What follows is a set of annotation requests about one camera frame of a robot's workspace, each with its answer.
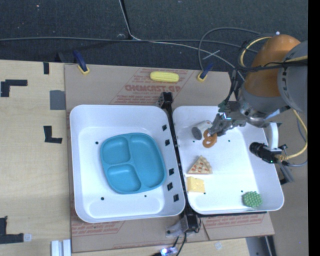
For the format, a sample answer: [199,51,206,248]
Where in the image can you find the white plastic tray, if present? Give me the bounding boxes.
[69,104,186,224]
[172,105,285,215]

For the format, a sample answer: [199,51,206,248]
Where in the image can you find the blue divided plate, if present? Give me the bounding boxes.
[99,132,168,195]

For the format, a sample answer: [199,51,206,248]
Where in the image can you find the yellow corn cob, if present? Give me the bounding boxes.
[149,71,180,83]

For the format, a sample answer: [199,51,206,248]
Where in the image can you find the green grapes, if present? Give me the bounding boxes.
[241,191,263,209]

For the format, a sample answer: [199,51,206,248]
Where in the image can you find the black cylinder on white bracket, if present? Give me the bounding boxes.
[249,121,288,165]

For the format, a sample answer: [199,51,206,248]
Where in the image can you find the pizza slice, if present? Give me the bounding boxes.
[187,155,214,175]

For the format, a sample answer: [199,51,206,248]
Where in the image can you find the yellow cheese wedge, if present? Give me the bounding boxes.
[186,176,206,194]

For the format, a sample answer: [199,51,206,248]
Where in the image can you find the brown cardboard board red print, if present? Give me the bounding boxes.
[63,63,276,253]

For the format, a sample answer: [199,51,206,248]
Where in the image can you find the black block with thin wires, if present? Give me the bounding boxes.
[159,91,174,110]
[183,213,201,234]

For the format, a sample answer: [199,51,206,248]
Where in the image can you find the thin black rod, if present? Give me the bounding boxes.
[166,106,192,217]

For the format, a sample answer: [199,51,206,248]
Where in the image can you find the orange pretzel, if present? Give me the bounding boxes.
[202,128,218,149]

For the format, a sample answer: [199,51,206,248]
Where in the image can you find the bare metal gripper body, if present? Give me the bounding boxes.
[225,107,267,129]

